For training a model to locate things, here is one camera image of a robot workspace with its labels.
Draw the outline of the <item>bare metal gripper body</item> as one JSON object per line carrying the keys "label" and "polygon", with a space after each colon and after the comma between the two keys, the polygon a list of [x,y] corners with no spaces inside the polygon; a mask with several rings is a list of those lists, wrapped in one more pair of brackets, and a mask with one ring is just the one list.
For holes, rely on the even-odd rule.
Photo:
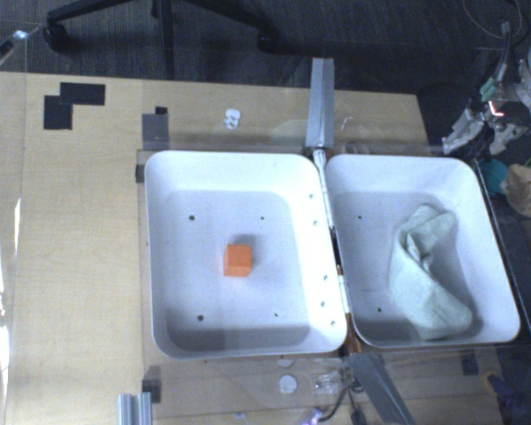
{"label": "bare metal gripper body", "polygon": [[487,80],[481,87],[481,120],[491,127],[498,122],[506,124],[516,117],[518,109],[526,109],[531,119],[531,86],[525,82],[505,83]]}

